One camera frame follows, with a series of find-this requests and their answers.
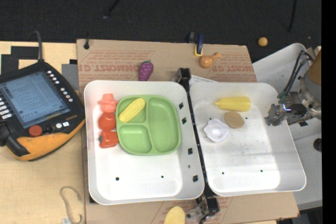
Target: white flower-shaped object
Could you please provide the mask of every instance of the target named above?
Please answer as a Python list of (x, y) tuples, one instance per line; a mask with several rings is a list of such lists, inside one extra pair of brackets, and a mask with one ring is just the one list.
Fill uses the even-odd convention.
[(213, 142), (220, 142), (228, 136), (230, 127), (219, 119), (212, 119), (208, 121), (203, 131)]

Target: red button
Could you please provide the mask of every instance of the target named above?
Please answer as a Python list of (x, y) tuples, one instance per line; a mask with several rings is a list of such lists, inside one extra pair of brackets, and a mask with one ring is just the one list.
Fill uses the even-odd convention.
[(38, 137), (42, 135), (42, 128), (39, 125), (33, 125), (29, 128), (28, 133), (31, 137)]

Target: yellow corn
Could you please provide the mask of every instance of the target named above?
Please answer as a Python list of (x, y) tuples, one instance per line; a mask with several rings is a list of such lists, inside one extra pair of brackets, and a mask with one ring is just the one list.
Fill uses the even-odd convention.
[(139, 97), (130, 103), (119, 115), (121, 122), (129, 122), (144, 109), (146, 101)]

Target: divided green plate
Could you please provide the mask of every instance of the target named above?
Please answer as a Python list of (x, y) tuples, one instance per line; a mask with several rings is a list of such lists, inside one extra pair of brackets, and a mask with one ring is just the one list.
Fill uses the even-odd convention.
[[(120, 113), (142, 97), (145, 108), (131, 121), (123, 123)], [(181, 143), (179, 117), (174, 104), (158, 95), (131, 95), (119, 100), (116, 110), (117, 134), (121, 147), (135, 155), (162, 155), (176, 150)]]

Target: red strawberry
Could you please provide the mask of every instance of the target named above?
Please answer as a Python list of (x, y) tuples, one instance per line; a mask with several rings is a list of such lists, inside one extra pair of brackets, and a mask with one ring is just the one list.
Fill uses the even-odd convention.
[(147, 81), (153, 73), (153, 70), (154, 65), (151, 63), (151, 60), (142, 62), (139, 68), (139, 80)]

